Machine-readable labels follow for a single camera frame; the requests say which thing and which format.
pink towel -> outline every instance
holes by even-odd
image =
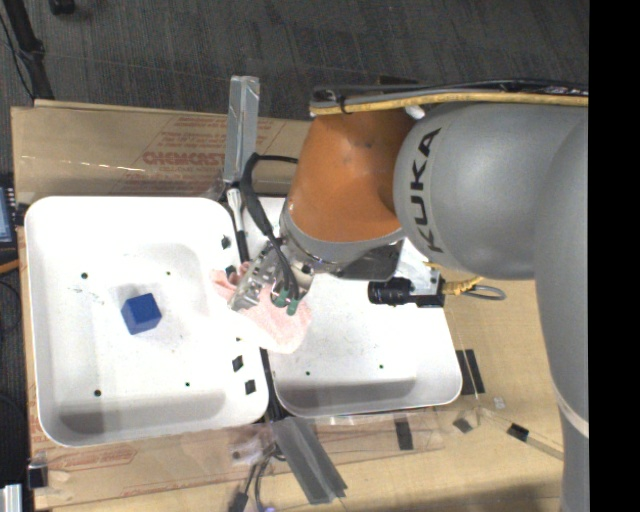
[[[216,293],[228,301],[236,289],[235,283],[248,267],[248,263],[243,263],[240,275],[233,273],[229,279],[223,270],[213,270],[211,281]],[[238,313],[250,319],[266,334],[258,341],[262,348],[283,354],[294,352],[302,344],[311,322],[311,311],[305,301],[300,302],[295,315],[289,316],[286,308],[277,308],[271,303],[271,290],[268,287],[260,292],[259,305],[241,309]]]

blue cube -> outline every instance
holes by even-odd
[[[122,306],[121,313],[130,334],[138,334],[153,329],[162,318],[152,293],[145,293],[144,295],[127,299],[124,306]]]

black caster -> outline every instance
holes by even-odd
[[[76,10],[75,0],[49,0],[49,9],[54,15],[73,14]]]

gray carpet floor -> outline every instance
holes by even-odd
[[[230,76],[249,74],[261,81],[260,115],[308,119],[313,86],[381,75],[589,82],[588,0],[76,0],[58,17],[45,0],[25,3],[60,100],[226,113]],[[12,173],[10,107],[29,104],[0,33],[2,175]],[[19,286],[16,273],[0,280]],[[1,286],[0,394],[24,411],[18,307]],[[0,485],[22,478],[14,409],[0,401]]]

cardboard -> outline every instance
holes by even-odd
[[[224,154],[225,118],[40,101],[35,108],[13,109],[18,201],[31,204],[55,194],[206,194],[215,188],[223,161],[189,155]],[[261,119],[258,151],[296,157],[307,129],[305,122]],[[167,156],[185,152],[186,164],[177,162],[182,156]],[[263,194],[285,194],[292,166],[267,164],[257,169],[256,187]],[[87,448],[62,447],[42,432],[22,229],[18,235],[31,454],[49,468],[48,487],[35,491],[36,509],[225,510],[249,472],[249,461],[234,459],[234,451],[268,441],[268,425]],[[318,436],[349,489],[344,503],[313,510],[386,511],[428,503],[443,510],[499,511],[513,502],[519,505],[510,510],[526,511],[547,510],[542,507],[549,499],[557,504],[562,438],[535,288],[531,282],[487,284],[503,288],[508,300],[451,297],[445,305],[455,348],[475,351],[485,393],[423,411],[319,421]],[[399,449],[398,415],[409,422],[412,451]],[[460,419],[469,425],[467,433],[455,426]],[[530,431],[533,442],[506,433],[514,422]],[[263,496],[278,507],[305,509],[286,464],[270,466]],[[497,508],[460,508],[470,500]]]

